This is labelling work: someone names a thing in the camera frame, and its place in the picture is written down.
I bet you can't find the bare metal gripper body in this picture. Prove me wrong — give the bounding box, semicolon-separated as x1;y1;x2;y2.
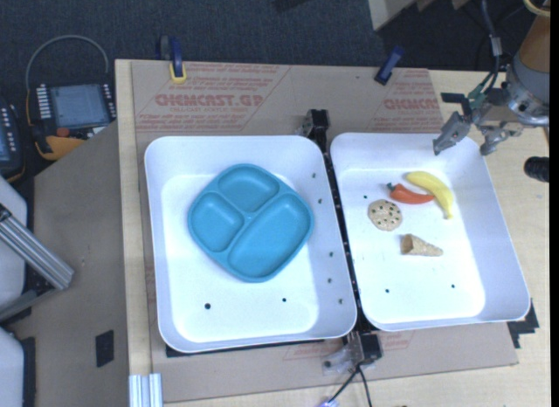
469;85;550;134

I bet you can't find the yellow banana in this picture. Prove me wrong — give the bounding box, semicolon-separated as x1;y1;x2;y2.
402;170;454;221

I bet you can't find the orange carrot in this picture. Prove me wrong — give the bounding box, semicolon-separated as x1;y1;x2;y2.
385;182;437;206

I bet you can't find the tan chocolate chip biscuit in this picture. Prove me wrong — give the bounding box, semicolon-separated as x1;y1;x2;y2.
367;198;404;233

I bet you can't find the tan ice cream cone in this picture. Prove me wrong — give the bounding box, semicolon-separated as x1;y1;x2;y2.
399;232;445;259

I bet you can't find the thin black and white rod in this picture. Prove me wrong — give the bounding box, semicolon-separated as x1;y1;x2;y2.
320;133;364;335

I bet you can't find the white plastic tray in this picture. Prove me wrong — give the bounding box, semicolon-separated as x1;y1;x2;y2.
328;131;532;333
143;135;359;355

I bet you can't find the brown cardboard board red print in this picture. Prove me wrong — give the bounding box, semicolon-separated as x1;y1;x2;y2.
130;60;521;403

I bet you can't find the blue divided plate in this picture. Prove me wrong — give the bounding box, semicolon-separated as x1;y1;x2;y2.
187;162;315;285

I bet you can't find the black cylinder on white bracket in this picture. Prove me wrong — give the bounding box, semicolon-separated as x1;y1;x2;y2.
523;155;551;183

